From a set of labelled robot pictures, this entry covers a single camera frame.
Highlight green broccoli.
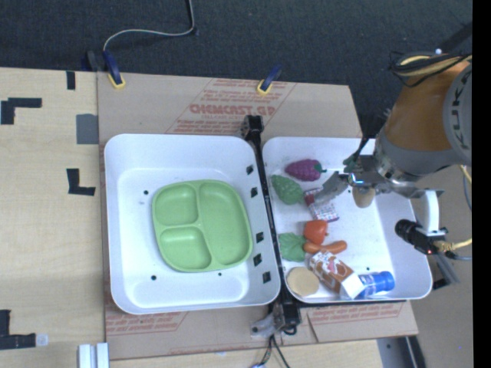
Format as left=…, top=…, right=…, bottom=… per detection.
left=270, top=174, right=306, bottom=206

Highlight black block with thin wires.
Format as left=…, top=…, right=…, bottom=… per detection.
left=268, top=301, right=302, bottom=328
left=239, top=114, right=266, bottom=142

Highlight purple grapes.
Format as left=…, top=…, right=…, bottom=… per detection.
left=284, top=159, right=328, bottom=183

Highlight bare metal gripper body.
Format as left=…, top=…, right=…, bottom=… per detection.
left=347, top=154, right=423, bottom=199

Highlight tan potato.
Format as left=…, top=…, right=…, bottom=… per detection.
left=352, top=186, right=377, bottom=209

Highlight green divided plate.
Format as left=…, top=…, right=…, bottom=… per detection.
left=151, top=179, right=255, bottom=274

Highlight brown cardboard board red print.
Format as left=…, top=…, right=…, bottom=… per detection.
left=96, top=71, right=420, bottom=361

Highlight white plastic tray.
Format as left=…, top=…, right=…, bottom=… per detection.
left=261, top=136, right=434, bottom=304
left=103, top=133, right=282, bottom=316

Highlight brown and white carton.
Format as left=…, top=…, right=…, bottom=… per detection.
left=308, top=250, right=365, bottom=301

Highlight blue and white bottle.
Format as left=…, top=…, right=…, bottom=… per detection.
left=354, top=270, right=397, bottom=301

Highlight thin black and white rod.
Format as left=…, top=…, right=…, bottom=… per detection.
left=249, top=136, right=293, bottom=339

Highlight black cylinder on white bracket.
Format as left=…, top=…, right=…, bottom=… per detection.
left=394, top=189, right=449, bottom=256

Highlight green lettuce leaf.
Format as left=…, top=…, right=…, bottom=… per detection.
left=277, top=232, right=308, bottom=264

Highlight orange sausage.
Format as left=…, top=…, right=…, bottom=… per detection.
left=302, top=240, right=348, bottom=255

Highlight tan round biscuit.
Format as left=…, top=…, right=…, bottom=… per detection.
left=285, top=266, right=321, bottom=298

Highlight orange pepper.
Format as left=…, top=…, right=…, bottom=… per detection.
left=303, top=219, right=331, bottom=245

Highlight red and white packet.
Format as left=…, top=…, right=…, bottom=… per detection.
left=303, top=188, right=341, bottom=222

